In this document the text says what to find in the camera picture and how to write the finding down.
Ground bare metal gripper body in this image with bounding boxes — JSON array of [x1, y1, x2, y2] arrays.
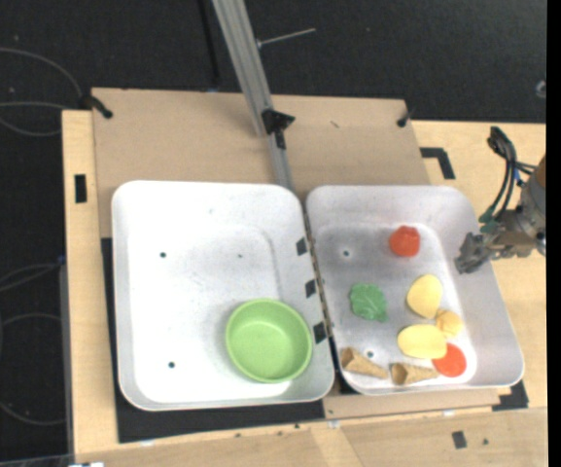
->
[[481, 210, 547, 263]]

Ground green bowl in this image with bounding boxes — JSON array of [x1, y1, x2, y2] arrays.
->
[[224, 297, 314, 385]]

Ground yellow oval toy chip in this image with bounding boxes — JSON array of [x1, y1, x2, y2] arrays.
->
[[405, 272, 444, 320], [396, 323, 449, 361]]

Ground brown cardboard board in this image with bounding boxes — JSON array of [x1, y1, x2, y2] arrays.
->
[[89, 87, 506, 420]]

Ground small yellow toy piece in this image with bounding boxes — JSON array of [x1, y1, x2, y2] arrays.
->
[[435, 308, 465, 339]]

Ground red toy tomato slice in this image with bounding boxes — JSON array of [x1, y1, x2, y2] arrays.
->
[[431, 341, 469, 378]]

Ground green toy lettuce leaf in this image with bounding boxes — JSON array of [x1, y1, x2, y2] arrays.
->
[[348, 282, 391, 324]]

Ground brown toy waffle cone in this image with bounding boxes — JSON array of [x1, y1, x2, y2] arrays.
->
[[339, 346, 390, 380], [389, 362, 441, 387]]

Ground white plastic tray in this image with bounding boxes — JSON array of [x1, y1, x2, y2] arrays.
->
[[303, 183, 526, 397], [110, 178, 336, 413]]

